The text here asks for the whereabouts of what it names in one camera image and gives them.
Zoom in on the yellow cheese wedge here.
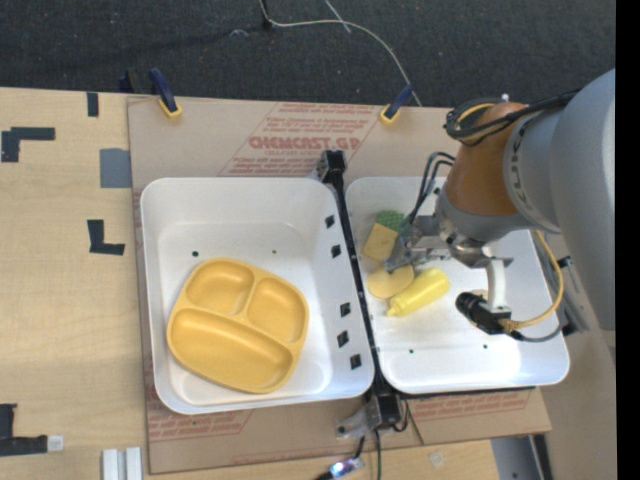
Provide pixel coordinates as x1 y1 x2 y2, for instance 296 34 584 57
361 222 400 263

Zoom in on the white plastic tray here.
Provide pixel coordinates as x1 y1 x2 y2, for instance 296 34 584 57
344 175 571 396
139 176 376 416

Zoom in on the black cylinder on white bracket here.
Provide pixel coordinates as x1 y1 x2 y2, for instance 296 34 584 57
454 256 516 337

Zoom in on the yellow squeeze bottle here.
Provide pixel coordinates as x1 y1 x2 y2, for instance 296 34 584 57
385 266 451 318

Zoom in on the yellow divided plate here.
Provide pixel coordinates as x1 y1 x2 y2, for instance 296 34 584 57
165 256 310 395

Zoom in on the black block with thin wires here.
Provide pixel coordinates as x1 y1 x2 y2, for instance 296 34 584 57
367 391 404 427
314 149 348 185

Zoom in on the brown cardboard board red print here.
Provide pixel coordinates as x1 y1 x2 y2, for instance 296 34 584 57
125 95 554 475

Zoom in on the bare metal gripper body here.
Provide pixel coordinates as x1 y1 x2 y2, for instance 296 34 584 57
410 214 514 270

